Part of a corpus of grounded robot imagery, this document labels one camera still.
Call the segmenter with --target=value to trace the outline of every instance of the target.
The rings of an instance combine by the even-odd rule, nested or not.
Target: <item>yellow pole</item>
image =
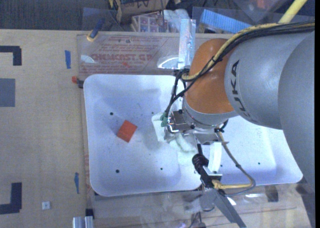
[[[289,9],[285,12],[279,23],[289,23],[298,11],[304,6],[307,0],[294,0]]]

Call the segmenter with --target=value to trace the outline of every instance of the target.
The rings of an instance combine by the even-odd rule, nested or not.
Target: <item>beige table surface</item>
[[[152,195],[99,202],[90,196],[92,191],[90,184],[86,185],[85,171],[85,166],[88,171],[88,141],[83,91],[71,81],[78,74],[77,35],[81,34],[79,31],[0,30],[1,46],[22,49],[22,66],[12,65],[12,54],[0,53],[0,78],[15,79],[15,107],[0,108],[0,204],[10,202],[11,183],[22,182],[22,209],[20,213],[0,215],[0,227],[72,227],[74,216],[85,215],[88,199],[89,206],[93,205],[97,212],[96,227],[175,227],[174,217],[169,218],[172,222],[161,224],[163,218],[150,217],[151,221],[148,214],[144,218],[129,214],[128,209],[134,208],[130,202],[137,202],[138,198],[139,202],[144,202],[142,198],[146,197],[154,199]],[[228,37],[200,35],[197,47],[209,38],[222,36]],[[179,42],[178,34],[172,38]],[[71,69],[66,68],[65,50],[71,52]],[[79,173],[80,194],[76,191],[75,172]],[[282,210],[272,208],[240,215],[248,227],[309,227],[301,198],[295,193],[291,195],[288,209],[282,204]],[[50,201],[51,209],[42,210],[43,201]],[[156,205],[162,206],[163,202],[159,199]],[[183,211],[182,204],[177,205],[180,207],[175,211]],[[119,214],[111,214],[110,209],[117,208]],[[121,214],[123,209],[128,211],[127,216]],[[217,212],[206,216],[216,227],[236,227]],[[175,218],[189,217],[184,213]]]

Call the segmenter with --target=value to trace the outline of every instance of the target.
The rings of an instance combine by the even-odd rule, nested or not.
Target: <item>red block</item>
[[[136,125],[133,125],[131,122],[125,120],[116,135],[122,140],[130,142],[131,137],[133,136],[136,129]]]

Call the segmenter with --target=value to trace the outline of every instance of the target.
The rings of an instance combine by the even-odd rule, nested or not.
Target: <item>blue marker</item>
[[[75,183],[77,194],[80,194],[80,192],[79,192],[79,173],[77,173],[77,172],[74,173],[74,183]]]

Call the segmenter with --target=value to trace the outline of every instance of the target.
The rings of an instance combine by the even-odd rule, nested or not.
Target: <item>white tray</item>
[[[102,196],[193,190],[200,186],[193,164],[159,143],[151,117],[169,102],[175,78],[159,75],[92,75],[84,82],[91,186]],[[116,136],[124,120],[137,126],[131,141]],[[302,178],[281,130],[241,117],[229,120],[224,139],[257,182],[295,183]],[[222,182],[247,182],[222,151]]]

